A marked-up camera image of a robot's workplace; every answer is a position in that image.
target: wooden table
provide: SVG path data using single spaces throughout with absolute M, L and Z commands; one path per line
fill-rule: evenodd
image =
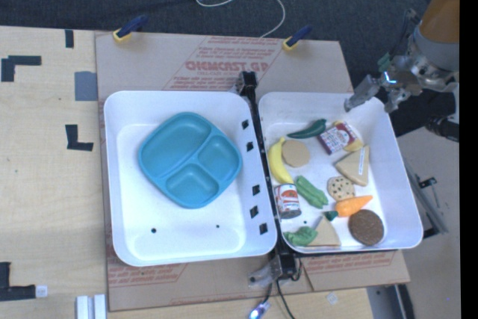
M 41 66 L 16 65 L 0 82 L 0 261 L 10 285 L 46 285 L 48 296 L 0 302 L 3 318 L 73 318 L 75 298 L 106 294 L 105 222 L 96 101 L 76 101 L 74 74 L 95 72 L 93 31 L 0 27 L 0 57 L 40 55 Z M 68 150 L 66 125 L 93 150 Z M 366 319 L 365 288 L 294 294 L 296 318 Z M 266 318 L 288 318 L 271 297 Z M 257 299 L 109 312 L 108 318 L 246 318 Z

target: cardboard box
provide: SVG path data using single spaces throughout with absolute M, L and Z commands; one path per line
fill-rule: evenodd
M 263 297 L 266 288 L 251 287 L 249 275 L 268 263 L 268 255 L 151 267 L 118 259 L 111 241 L 102 106 L 120 90 L 230 90 L 242 71 L 256 72 L 258 100 L 278 90 L 351 92 L 340 45 L 303 40 L 286 52 L 279 39 L 140 33 L 118 44 L 111 33 L 98 32 L 96 64 L 110 311 Z M 306 257 L 302 265 L 298 281 L 284 282 L 285 294 L 409 281 L 399 250 Z

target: white tray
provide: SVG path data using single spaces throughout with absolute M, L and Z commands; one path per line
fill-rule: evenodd
M 137 151 L 162 122 L 200 114 L 239 148 L 237 178 L 203 208 L 182 208 L 141 171 Z M 121 91 L 105 102 L 113 245 L 132 266 L 263 255 L 276 224 L 247 102 L 227 92 Z
M 341 247 L 293 247 L 300 253 L 339 253 L 371 250 L 395 250 L 417 246 L 423 237 L 423 227 L 406 175 L 403 159 L 395 138 L 389 115 L 378 99 L 346 113 L 344 101 L 350 94 L 340 93 L 268 93 L 259 101 L 259 114 L 266 149 L 281 136 L 298 131 L 313 121 L 325 118 L 327 127 L 334 121 L 349 123 L 362 141 L 370 146 L 369 182 L 366 187 L 356 186 L 357 195 L 371 194 L 373 199 L 364 207 L 375 211 L 385 227 L 383 240 L 375 246 L 360 244 L 350 234 L 348 218 L 336 217 L 332 221 L 341 239 Z M 295 232 L 301 226 L 315 226 L 324 211 L 334 210 L 335 201 L 327 193 L 330 177 L 339 175 L 334 163 L 348 152 L 341 150 L 328 155 L 316 137 L 301 140 L 311 153 L 311 160 L 303 167 L 286 165 L 295 179 L 305 176 L 313 185 L 325 192 L 329 205 L 322 210 L 310 206 L 299 197 L 302 214 L 281 220 L 282 232 Z M 273 187 L 279 183 L 273 178 Z

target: triangular bread slice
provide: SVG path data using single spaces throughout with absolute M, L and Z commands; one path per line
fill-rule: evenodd
M 367 186 L 368 184 L 368 161 L 370 157 L 370 147 L 365 145 L 356 152 L 352 152 L 342 158 L 335 168 L 347 177 L 354 184 Z
M 307 246 L 340 246 L 342 245 L 334 226 L 330 221 L 322 217 L 317 228 L 315 229 L 317 236 Z

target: soda can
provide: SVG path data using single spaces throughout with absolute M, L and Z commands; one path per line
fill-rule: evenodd
M 276 186 L 275 197 L 279 216 L 284 219 L 294 218 L 301 215 L 299 195 L 296 185 L 282 184 Z

